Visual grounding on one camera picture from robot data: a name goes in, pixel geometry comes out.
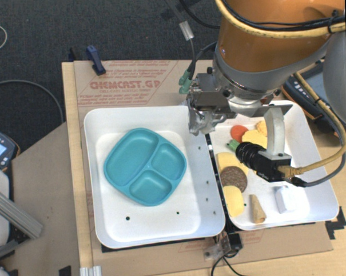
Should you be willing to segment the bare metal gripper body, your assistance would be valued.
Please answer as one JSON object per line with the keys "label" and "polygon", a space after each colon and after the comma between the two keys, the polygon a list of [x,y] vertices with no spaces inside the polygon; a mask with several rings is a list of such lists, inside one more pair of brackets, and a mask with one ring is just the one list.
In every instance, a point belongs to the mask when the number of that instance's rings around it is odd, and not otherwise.
{"label": "bare metal gripper body", "polygon": [[249,89],[227,77],[200,73],[192,84],[188,97],[192,108],[215,114],[234,117],[242,114],[247,117],[256,115],[261,106],[271,102],[274,90]]}

